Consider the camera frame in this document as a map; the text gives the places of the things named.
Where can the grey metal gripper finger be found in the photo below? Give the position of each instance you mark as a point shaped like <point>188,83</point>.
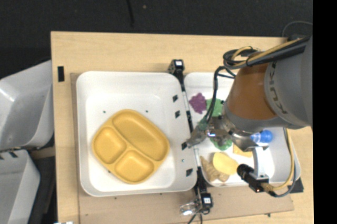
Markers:
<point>195,139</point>

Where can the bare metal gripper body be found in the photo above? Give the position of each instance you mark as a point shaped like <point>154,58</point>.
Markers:
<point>220,130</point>

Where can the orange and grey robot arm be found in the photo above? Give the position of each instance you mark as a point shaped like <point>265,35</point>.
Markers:
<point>263,91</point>

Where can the green broccoli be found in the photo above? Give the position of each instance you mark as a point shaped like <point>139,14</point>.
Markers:
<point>216,107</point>

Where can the thin black and white rod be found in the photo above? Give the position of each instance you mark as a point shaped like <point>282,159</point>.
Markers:
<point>188,115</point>

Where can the flat yellow square cracker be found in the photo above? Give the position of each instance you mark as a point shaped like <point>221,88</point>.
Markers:
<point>240,151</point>

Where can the yellow oval toy food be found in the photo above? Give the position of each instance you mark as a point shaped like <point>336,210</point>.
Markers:
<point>224,163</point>

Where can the beige lumpy toy food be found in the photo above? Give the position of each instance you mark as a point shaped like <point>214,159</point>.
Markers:
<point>210,171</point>

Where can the purple grapes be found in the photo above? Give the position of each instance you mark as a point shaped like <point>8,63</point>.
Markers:
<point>198,103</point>

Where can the clear bottle with blue cap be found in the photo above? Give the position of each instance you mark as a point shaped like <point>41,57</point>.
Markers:
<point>266,135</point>

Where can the yellow divided plate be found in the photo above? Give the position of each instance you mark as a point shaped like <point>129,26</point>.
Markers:
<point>131,144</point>

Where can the white plastic tray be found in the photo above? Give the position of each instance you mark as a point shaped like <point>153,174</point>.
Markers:
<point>131,86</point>
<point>279,162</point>

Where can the black cylinder on white bracket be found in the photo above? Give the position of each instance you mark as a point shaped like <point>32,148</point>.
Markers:
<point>260,165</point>

